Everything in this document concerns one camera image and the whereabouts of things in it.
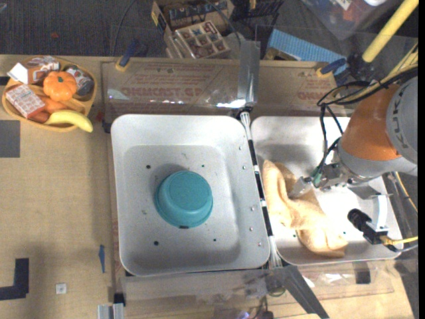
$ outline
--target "fruit basket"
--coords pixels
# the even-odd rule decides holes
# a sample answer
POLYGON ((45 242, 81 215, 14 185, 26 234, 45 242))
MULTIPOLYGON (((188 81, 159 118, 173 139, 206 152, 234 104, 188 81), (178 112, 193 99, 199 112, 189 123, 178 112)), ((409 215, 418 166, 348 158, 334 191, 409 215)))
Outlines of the fruit basket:
MULTIPOLYGON (((29 58, 26 58, 25 60, 22 60, 20 63, 25 65, 26 63, 30 62, 34 58, 43 57, 43 56, 31 56, 29 58)), ((96 80, 96 77, 89 71, 87 71, 84 67, 81 67, 78 64, 74 64, 73 62, 64 60, 62 58, 53 57, 54 60, 56 60, 59 63, 59 71, 65 71, 69 68, 77 68, 79 71, 82 71, 84 75, 86 75, 88 78, 92 80, 92 86, 91 89, 88 91, 88 93, 84 95, 74 94, 74 96, 67 101, 62 101, 61 103, 66 106, 67 110, 73 110, 76 112, 79 112, 80 114, 84 115, 85 117, 88 116, 88 113, 90 112, 90 109, 93 105, 93 101, 96 97, 96 91, 98 89, 98 82, 96 80)), ((44 79, 41 79, 40 81, 37 81, 34 84, 26 84, 37 96, 40 96, 41 98, 48 98, 48 96, 43 91, 43 81, 44 79)), ((1 102, 3 104, 4 109, 6 112, 11 115, 12 117, 26 123, 30 123, 38 128, 42 128, 45 130, 51 130, 55 132, 69 132, 72 130, 77 129, 76 124, 71 123, 59 123, 59 124, 43 124, 40 122, 37 122, 35 120, 28 119, 24 117, 15 107, 8 101, 6 98, 6 93, 14 88, 16 88, 19 85, 23 85, 22 82, 15 80, 13 78, 10 78, 2 95, 1 102)))

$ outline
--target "white sink basin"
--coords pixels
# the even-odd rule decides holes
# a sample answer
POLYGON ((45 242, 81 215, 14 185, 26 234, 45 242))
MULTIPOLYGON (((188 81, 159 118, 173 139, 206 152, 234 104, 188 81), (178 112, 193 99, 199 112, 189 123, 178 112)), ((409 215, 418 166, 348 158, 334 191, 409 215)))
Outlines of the white sink basin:
POLYGON ((270 256, 246 134, 227 116, 125 115, 112 124, 120 258, 139 276, 251 269, 270 256), (212 189, 202 225, 180 229, 158 214, 154 194, 187 169, 212 189))

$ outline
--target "metal bracket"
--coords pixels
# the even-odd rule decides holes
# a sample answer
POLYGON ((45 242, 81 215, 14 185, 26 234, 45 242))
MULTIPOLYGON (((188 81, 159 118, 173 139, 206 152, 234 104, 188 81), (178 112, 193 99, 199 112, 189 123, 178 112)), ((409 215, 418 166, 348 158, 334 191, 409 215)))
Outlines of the metal bracket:
POLYGON ((237 98, 244 101, 245 107, 253 107, 257 103, 259 74, 260 43, 258 41, 242 41, 237 98))
POLYGON ((368 222, 368 226, 376 232, 387 231, 386 218, 388 215, 389 195, 379 193, 369 184, 348 185, 348 189, 361 199, 373 201, 372 221, 368 222))
POLYGON ((289 265, 274 270, 266 283, 269 289, 271 286, 286 288, 308 314, 317 314, 321 319, 330 318, 297 266, 289 265))
POLYGON ((290 191, 288 196, 291 198, 301 197, 302 195, 310 191, 312 188, 313 188, 312 178, 310 176, 308 177, 301 176, 292 187, 292 190, 290 191))
POLYGON ((98 319, 124 319, 124 304, 99 305, 98 319))

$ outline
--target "teal bowl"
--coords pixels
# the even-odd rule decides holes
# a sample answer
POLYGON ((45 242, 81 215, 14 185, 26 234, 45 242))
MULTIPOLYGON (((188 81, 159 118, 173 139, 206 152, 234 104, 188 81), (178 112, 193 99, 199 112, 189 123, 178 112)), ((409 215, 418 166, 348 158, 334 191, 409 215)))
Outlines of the teal bowl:
POLYGON ((182 170, 161 182, 155 193, 155 207, 170 225, 193 228, 209 218, 213 210, 213 193, 201 175, 182 170))

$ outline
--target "yellow pole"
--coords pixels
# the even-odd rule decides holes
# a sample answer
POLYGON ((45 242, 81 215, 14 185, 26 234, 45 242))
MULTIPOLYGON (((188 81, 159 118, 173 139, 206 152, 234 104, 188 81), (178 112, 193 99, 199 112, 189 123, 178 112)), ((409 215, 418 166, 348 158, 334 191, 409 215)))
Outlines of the yellow pole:
POLYGON ((389 42, 391 37, 401 27, 414 9, 419 5, 419 0, 404 0, 394 15, 388 20, 379 34, 363 53, 365 62, 372 62, 389 42))

